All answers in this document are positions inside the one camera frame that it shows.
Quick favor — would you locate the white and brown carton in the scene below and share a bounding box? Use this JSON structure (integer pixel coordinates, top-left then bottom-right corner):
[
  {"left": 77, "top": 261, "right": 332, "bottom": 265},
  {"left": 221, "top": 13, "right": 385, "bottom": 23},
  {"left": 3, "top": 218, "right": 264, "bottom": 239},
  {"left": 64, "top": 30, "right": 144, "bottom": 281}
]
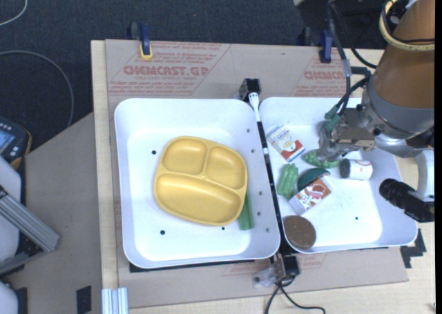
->
[{"left": 288, "top": 175, "right": 337, "bottom": 217}]

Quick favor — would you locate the light green asparagus bundle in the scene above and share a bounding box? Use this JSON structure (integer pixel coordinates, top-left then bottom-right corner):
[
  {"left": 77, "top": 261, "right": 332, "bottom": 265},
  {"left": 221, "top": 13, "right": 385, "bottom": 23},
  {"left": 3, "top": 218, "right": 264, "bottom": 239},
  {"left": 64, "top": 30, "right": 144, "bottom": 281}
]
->
[{"left": 276, "top": 163, "right": 300, "bottom": 201}]

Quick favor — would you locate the white can with red print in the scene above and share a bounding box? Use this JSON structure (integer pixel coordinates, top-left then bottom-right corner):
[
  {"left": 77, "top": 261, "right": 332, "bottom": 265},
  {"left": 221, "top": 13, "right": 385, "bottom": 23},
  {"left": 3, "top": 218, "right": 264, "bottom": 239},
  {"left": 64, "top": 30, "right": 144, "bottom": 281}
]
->
[{"left": 338, "top": 158, "right": 374, "bottom": 181}]

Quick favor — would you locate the white plastic tray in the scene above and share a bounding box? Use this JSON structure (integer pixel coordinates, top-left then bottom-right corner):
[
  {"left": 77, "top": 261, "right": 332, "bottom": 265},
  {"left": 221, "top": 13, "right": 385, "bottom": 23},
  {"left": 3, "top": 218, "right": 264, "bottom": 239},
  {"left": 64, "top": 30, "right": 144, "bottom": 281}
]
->
[
  {"left": 258, "top": 96, "right": 419, "bottom": 255},
  {"left": 113, "top": 97, "right": 281, "bottom": 270}
]

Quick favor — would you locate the thin black and white rod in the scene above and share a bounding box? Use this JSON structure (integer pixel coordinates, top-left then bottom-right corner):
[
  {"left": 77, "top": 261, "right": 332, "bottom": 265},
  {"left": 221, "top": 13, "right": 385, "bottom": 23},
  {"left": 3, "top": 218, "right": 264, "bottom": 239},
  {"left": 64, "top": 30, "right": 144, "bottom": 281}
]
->
[{"left": 248, "top": 92, "right": 283, "bottom": 255}]

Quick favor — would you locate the dark green half-round toy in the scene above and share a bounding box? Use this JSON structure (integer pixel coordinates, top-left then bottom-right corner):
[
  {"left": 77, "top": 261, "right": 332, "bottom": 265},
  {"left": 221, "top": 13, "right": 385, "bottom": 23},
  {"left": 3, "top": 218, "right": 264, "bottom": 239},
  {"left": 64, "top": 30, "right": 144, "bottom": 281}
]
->
[{"left": 297, "top": 167, "right": 331, "bottom": 191}]

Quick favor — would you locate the black cylinder on white bracket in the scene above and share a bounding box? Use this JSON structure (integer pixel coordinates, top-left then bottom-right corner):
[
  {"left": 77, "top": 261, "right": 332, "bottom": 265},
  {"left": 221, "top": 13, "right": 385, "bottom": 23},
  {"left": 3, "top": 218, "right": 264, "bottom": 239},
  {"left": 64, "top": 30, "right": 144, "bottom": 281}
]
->
[{"left": 378, "top": 148, "right": 436, "bottom": 223}]

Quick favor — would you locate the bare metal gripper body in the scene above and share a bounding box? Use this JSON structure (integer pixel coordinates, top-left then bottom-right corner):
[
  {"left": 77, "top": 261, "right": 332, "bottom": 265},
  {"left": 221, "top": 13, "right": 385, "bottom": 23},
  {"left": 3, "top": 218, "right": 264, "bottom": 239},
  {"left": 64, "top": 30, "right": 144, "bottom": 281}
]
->
[{"left": 329, "top": 106, "right": 377, "bottom": 152}]

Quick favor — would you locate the white and orange carton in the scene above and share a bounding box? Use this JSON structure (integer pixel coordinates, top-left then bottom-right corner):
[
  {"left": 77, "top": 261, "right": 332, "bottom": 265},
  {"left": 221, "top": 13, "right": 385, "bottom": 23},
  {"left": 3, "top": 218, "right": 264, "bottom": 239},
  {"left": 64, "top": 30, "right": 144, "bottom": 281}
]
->
[{"left": 266, "top": 124, "right": 307, "bottom": 163}]

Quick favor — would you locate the brown round biscuit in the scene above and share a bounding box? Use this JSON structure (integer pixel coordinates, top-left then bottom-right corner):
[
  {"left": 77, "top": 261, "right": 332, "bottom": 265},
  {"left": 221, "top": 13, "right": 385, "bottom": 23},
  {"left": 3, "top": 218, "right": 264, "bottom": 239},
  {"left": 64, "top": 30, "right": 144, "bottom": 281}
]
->
[{"left": 282, "top": 215, "right": 318, "bottom": 251}]

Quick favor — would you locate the brown cardboard board red print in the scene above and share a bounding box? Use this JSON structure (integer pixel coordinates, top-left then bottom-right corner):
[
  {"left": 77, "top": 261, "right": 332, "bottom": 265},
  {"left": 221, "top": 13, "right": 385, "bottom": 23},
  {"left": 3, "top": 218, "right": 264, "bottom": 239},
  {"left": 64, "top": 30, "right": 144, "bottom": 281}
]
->
[{"left": 104, "top": 39, "right": 410, "bottom": 308}]

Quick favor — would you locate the yellow divided plate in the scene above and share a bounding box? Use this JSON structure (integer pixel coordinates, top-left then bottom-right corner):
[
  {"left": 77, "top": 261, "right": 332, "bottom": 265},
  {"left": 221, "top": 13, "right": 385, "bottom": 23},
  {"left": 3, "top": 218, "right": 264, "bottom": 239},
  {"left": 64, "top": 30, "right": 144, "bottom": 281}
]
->
[{"left": 153, "top": 135, "right": 249, "bottom": 227}]

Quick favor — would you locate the green celery stick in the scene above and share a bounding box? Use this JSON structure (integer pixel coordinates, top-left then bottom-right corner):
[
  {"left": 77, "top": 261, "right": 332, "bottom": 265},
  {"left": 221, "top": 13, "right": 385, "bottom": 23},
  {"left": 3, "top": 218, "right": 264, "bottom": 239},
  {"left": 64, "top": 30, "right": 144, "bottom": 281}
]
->
[{"left": 237, "top": 189, "right": 256, "bottom": 231}]

